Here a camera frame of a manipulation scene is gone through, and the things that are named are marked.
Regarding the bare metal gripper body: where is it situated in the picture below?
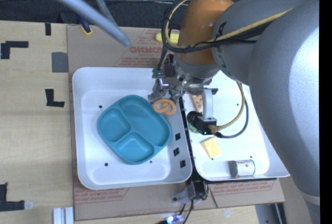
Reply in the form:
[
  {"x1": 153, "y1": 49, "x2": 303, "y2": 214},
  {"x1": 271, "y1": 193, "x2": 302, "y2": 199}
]
[{"x1": 158, "y1": 54, "x2": 219, "y2": 96}]

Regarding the orange toy pretzel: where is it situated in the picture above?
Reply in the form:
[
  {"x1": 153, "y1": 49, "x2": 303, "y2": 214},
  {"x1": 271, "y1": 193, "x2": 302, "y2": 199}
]
[{"x1": 152, "y1": 97, "x2": 177, "y2": 116}]

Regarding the thin black rod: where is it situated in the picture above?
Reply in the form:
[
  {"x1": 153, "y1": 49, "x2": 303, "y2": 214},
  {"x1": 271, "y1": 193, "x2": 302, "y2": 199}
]
[{"x1": 178, "y1": 97, "x2": 199, "y2": 182}]

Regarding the toy pizza slice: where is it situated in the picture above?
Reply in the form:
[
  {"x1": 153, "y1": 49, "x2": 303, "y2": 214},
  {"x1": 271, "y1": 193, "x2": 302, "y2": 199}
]
[{"x1": 190, "y1": 94, "x2": 203, "y2": 112}]

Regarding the blue divided plate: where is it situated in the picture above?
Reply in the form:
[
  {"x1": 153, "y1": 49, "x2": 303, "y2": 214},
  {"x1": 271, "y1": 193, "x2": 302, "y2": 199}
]
[{"x1": 97, "y1": 94, "x2": 173, "y2": 165}]

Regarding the yellow toy corn cob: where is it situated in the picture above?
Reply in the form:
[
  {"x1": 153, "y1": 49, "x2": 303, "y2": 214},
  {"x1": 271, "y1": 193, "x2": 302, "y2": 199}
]
[{"x1": 155, "y1": 32, "x2": 180, "y2": 45}]

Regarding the yellow cheese wedge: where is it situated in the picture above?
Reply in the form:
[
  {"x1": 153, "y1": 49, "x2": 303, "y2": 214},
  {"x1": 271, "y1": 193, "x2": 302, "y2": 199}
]
[{"x1": 200, "y1": 136, "x2": 222, "y2": 159}]

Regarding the brown cardboard board red print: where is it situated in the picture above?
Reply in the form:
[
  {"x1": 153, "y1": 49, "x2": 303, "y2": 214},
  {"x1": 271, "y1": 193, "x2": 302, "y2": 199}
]
[{"x1": 66, "y1": 24, "x2": 286, "y2": 221}]

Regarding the white plastic tray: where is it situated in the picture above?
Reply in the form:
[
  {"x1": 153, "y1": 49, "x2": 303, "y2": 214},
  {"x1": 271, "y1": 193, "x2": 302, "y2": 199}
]
[
  {"x1": 72, "y1": 66, "x2": 193, "y2": 190},
  {"x1": 181, "y1": 70, "x2": 291, "y2": 182}
]

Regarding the small white can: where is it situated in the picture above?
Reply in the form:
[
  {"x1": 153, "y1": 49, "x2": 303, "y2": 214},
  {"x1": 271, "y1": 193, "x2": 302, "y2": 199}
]
[{"x1": 228, "y1": 159, "x2": 256, "y2": 177}]

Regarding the black cylinder on white bracket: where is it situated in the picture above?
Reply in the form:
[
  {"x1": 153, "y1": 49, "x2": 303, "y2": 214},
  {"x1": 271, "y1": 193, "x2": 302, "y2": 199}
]
[{"x1": 186, "y1": 88, "x2": 218, "y2": 135}]

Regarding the black block with thin wires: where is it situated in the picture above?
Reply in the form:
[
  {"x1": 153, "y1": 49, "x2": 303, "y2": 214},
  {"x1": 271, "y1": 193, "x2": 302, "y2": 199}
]
[{"x1": 191, "y1": 180, "x2": 210, "y2": 199}]

